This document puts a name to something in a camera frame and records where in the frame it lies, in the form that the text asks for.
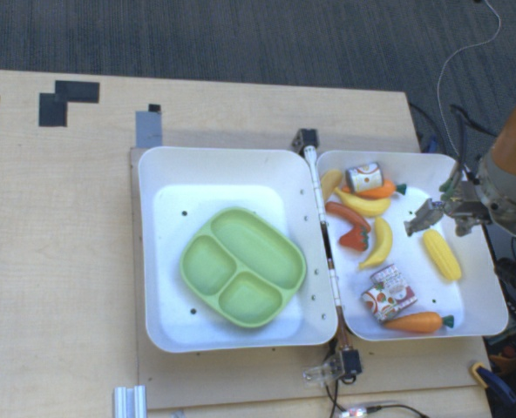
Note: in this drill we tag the small white and orange can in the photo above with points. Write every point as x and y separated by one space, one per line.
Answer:
380 305
364 177

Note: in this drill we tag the white plastic tray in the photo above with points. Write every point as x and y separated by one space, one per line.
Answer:
171 312
476 307

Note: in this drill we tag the red toy strawberry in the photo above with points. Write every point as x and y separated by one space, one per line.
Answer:
354 238

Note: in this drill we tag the orange toy carrot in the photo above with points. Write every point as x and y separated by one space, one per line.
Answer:
382 190
415 322

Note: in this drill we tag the yellow banana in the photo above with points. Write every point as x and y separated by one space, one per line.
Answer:
367 206
382 244

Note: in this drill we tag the red and white carton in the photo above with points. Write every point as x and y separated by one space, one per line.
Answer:
395 283

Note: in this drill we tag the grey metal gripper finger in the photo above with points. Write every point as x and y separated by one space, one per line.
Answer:
423 218
465 228

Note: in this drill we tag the green divided plate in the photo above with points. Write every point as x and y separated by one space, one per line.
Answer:
245 268

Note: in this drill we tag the red toy sausage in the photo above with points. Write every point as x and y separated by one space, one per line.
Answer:
347 214

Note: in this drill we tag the yellow toy corn cob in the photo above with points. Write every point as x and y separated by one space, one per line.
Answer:
442 255

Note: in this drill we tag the thin black and white rod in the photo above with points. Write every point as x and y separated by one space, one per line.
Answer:
321 216

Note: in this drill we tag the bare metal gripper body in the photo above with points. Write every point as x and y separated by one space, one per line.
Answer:
471 203

